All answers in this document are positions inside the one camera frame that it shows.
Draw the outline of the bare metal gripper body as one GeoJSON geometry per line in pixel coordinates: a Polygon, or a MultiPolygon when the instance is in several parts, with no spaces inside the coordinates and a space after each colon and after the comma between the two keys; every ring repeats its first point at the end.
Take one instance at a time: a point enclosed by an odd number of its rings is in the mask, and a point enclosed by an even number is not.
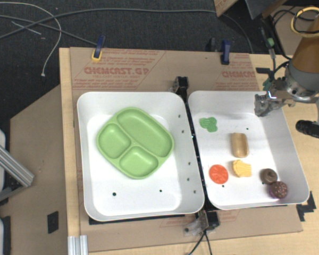
{"type": "Polygon", "coordinates": [[[270,106],[280,108],[285,105],[294,107],[296,103],[319,104],[319,92],[307,90],[299,85],[288,86],[276,83],[270,89],[270,106]]]}

